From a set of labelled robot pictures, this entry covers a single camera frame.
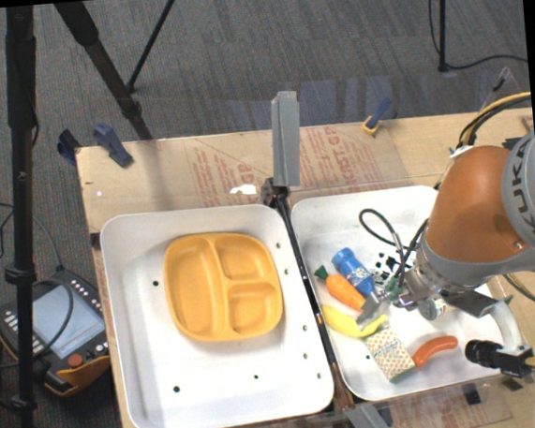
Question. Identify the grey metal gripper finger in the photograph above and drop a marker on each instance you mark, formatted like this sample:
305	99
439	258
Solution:
372	313

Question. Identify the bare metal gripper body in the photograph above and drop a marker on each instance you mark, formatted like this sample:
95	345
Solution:
418	292

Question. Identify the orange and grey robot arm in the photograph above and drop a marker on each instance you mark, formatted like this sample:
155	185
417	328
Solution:
475	216

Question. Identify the small white can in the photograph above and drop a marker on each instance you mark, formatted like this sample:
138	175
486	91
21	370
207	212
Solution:
434	309

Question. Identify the yellow banana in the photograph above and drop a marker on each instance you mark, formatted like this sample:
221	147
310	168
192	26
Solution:
341	323

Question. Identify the orange carrot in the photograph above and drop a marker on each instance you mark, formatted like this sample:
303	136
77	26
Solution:
343	290

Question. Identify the white orange patterned carton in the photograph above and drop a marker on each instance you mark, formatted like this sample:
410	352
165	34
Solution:
390	354

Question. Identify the blue bottle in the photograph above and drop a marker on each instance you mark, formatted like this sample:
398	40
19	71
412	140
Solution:
350	266

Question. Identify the orange sausage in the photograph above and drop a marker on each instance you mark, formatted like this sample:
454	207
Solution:
433	348

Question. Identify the white plastic tray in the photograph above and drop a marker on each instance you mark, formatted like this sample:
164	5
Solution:
218	382
329	221

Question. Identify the orange divided plate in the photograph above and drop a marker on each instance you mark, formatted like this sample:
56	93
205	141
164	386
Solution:
194	286

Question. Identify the brown cardboard board red print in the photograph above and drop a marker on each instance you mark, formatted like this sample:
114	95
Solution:
161	181

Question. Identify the thin black stand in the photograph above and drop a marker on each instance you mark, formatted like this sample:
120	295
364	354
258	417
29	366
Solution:
441	13

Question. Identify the black tripod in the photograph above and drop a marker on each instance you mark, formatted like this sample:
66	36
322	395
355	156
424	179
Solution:
22	185

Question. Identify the black cylinder on white bracket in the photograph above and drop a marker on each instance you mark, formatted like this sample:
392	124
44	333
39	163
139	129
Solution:
514	361

